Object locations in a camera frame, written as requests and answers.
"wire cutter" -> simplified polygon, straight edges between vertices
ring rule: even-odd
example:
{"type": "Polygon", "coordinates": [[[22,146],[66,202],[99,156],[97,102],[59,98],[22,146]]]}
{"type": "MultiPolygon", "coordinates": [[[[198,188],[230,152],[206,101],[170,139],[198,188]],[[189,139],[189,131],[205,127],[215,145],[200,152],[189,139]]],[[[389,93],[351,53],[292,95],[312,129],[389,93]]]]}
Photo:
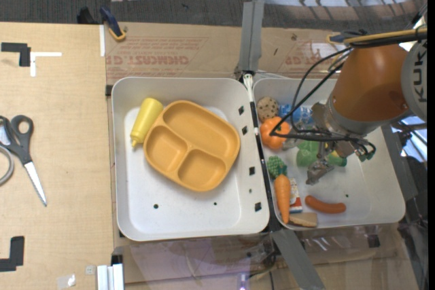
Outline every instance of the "wire cutter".
{"type": "Polygon", "coordinates": [[[17,115],[9,121],[6,117],[0,116],[0,126],[1,125],[3,125],[5,128],[7,141],[5,141],[5,139],[0,139],[0,146],[8,149],[10,152],[18,156],[22,165],[26,168],[27,174],[29,175],[33,187],[35,188],[43,205],[47,206],[46,195],[42,190],[41,181],[39,180],[29,151],[30,138],[33,133],[32,119],[24,115],[17,115]],[[21,123],[28,125],[26,132],[20,131],[21,123]]]}

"toy carrot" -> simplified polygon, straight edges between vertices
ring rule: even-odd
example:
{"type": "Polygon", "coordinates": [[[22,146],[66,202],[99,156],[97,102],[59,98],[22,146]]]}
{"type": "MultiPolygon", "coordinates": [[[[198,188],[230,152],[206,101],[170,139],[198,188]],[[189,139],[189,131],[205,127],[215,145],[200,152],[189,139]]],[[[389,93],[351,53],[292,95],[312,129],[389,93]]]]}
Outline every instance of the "toy carrot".
{"type": "Polygon", "coordinates": [[[280,174],[275,179],[273,186],[281,218],[284,223],[288,223],[290,216],[290,180],[284,174],[280,174]]]}

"cookie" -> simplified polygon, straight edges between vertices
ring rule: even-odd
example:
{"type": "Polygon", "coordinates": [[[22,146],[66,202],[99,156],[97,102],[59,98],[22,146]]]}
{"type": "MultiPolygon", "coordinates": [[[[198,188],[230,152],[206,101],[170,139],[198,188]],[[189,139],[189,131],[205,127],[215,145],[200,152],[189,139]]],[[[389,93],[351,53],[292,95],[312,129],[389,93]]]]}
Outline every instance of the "cookie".
{"type": "Polygon", "coordinates": [[[261,122],[278,115],[278,102],[271,97],[263,97],[257,102],[257,114],[261,122]]]}

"yellow bottle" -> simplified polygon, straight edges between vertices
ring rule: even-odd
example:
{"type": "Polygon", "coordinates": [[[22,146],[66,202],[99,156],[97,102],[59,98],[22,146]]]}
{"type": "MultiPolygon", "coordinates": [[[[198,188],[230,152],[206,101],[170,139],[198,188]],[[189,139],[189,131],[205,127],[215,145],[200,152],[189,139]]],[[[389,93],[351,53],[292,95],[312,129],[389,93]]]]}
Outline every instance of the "yellow bottle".
{"type": "Polygon", "coordinates": [[[130,133],[131,145],[142,144],[154,121],[163,111],[163,104],[153,98],[145,98],[142,102],[135,124],[130,133]]]}

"hot dog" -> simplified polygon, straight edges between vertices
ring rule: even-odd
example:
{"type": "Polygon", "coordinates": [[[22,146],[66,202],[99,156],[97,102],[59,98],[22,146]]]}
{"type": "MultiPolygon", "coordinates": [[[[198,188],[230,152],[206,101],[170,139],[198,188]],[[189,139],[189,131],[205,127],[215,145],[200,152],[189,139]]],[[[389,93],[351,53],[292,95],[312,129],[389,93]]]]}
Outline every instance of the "hot dog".
{"type": "Polygon", "coordinates": [[[315,211],[319,211],[327,214],[339,214],[346,211],[346,204],[339,203],[326,203],[318,200],[314,196],[308,195],[305,197],[305,204],[315,211]]]}

